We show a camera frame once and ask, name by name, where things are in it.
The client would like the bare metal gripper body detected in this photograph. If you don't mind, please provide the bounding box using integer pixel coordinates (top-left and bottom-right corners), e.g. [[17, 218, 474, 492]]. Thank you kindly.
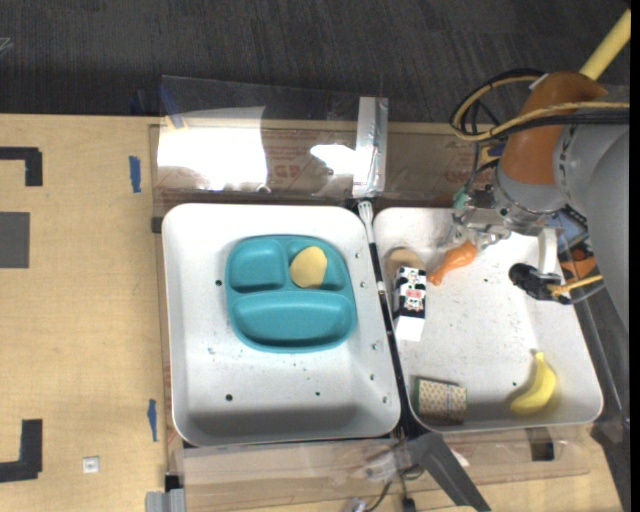
[[452, 187, 512, 237]]

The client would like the brown bread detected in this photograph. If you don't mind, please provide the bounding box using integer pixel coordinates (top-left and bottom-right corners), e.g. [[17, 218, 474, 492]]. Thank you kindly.
[[387, 247, 426, 276]]

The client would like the white cow print carton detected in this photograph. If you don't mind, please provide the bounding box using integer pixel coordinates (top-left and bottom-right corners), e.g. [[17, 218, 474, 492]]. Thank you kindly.
[[392, 266, 428, 343]]

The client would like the white plastic tray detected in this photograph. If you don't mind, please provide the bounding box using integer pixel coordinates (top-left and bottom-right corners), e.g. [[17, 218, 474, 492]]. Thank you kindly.
[[160, 202, 402, 448], [372, 206, 605, 434]]

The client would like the yellow round biscuit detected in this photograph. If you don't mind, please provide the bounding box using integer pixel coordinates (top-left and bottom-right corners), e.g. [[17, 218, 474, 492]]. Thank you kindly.
[[288, 245, 329, 290]]

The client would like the yellow banana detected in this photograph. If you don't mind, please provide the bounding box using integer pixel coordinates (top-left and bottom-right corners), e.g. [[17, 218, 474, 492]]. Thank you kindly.
[[508, 350, 558, 416]]

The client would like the tan patterned packet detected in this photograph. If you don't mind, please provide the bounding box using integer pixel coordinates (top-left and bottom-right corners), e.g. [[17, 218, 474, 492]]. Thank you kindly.
[[414, 378, 469, 426]]

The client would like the blue divided plate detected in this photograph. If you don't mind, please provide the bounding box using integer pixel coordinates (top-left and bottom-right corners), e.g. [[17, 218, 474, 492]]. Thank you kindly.
[[224, 234, 358, 354]]

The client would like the yellow foam pole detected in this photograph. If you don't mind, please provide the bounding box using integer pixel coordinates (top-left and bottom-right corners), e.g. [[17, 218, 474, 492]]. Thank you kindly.
[[578, 7, 631, 81]]

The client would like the black cylinder on white bracket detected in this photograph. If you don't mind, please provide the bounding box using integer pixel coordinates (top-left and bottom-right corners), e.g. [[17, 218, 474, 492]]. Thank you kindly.
[[508, 227, 571, 304]]

